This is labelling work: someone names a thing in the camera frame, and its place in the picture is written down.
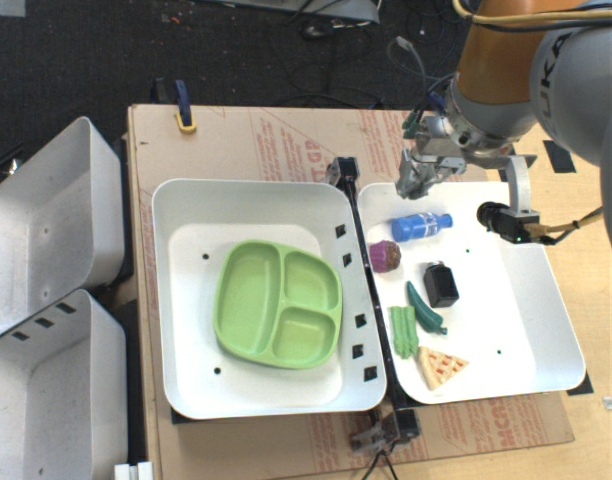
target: white bin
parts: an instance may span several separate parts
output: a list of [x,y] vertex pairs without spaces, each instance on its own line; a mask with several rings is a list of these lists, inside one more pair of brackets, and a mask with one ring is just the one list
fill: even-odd
[[126,345],[84,290],[0,337],[0,480],[108,480],[126,461]]
[[422,212],[449,213],[453,218],[453,227],[435,236],[400,243],[400,268],[374,276],[392,344],[388,308],[409,303],[406,283],[411,281],[429,304],[423,281],[428,264],[443,261],[453,272],[459,300],[436,309],[448,334],[431,334],[418,326],[419,342],[470,364],[431,391],[417,362],[393,352],[399,383],[418,402],[564,391],[584,380],[584,357],[544,246],[511,244],[477,221],[482,203],[508,204],[508,198],[508,184],[502,182],[442,183],[414,201],[399,197],[392,183],[368,185],[359,193],[368,243],[393,240],[394,218]]
[[120,164],[85,117],[0,184],[0,334],[124,258]]
[[[153,196],[164,388],[193,419],[362,411],[381,402],[384,364],[346,196],[323,183],[171,180]],[[212,325],[228,251],[243,240],[321,256],[342,283],[337,349],[323,365],[275,368],[225,352]]]

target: toy pizza slice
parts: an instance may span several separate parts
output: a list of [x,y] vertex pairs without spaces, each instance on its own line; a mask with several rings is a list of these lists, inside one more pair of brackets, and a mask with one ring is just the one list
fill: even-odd
[[423,345],[419,347],[417,358],[424,379],[431,390],[437,389],[468,365],[468,361],[464,359],[449,356]]

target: white tray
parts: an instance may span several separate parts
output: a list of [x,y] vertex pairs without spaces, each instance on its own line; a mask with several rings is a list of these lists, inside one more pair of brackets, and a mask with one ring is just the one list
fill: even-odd
[[0,336],[0,480],[102,480],[126,461],[121,326],[78,290]]
[[[379,404],[386,389],[381,347],[342,192],[322,183],[170,180],[153,195],[153,219],[164,388],[177,412],[213,419],[362,411]],[[344,234],[338,237],[339,227]],[[320,255],[339,273],[341,332],[325,364],[274,368],[219,346],[212,326],[219,272],[228,251],[248,239]],[[346,255],[351,261],[344,266]],[[358,327],[356,317],[365,324]]]
[[0,334],[123,258],[119,159],[81,117],[0,184]]
[[450,213],[452,228],[399,244],[397,270],[375,274],[391,340],[390,306],[407,305],[411,281],[428,303],[423,275],[430,262],[451,268],[459,300],[437,309],[446,336],[418,325],[420,344],[470,364],[435,391],[428,389],[414,359],[393,357],[406,393],[425,404],[558,391],[578,386],[585,363],[544,251],[537,244],[512,245],[486,231],[476,218],[484,202],[508,204],[505,183],[444,183],[416,201],[401,199],[393,184],[365,187],[358,196],[368,244],[393,240],[389,221],[420,212]]

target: toy cucumber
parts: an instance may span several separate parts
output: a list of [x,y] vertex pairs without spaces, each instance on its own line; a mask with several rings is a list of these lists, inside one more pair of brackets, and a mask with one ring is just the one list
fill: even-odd
[[422,300],[410,281],[406,283],[406,292],[408,293],[408,302],[415,307],[415,316],[424,330],[437,334],[447,334],[448,329],[442,327],[444,318],[428,307],[428,304]]

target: cardboard sheet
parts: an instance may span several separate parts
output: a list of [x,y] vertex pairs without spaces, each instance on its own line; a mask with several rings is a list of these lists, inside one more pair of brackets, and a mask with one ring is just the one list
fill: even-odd
[[[372,456],[356,455],[350,437],[370,427],[366,414],[263,417],[174,424],[162,382],[156,264],[151,199],[171,178],[321,181],[336,156],[354,156],[360,185],[397,179],[406,112],[194,107],[198,130],[177,129],[174,106],[130,109],[129,148],[136,169],[143,263],[137,274],[147,293],[140,312],[149,326],[152,356],[143,360],[149,448],[156,476],[271,479],[365,468]],[[469,168],[466,177],[486,179]],[[148,408],[154,408],[150,414]],[[387,403],[382,408],[388,411]],[[573,432],[559,393],[423,406],[422,435],[399,446],[392,462],[412,462],[570,442]]]

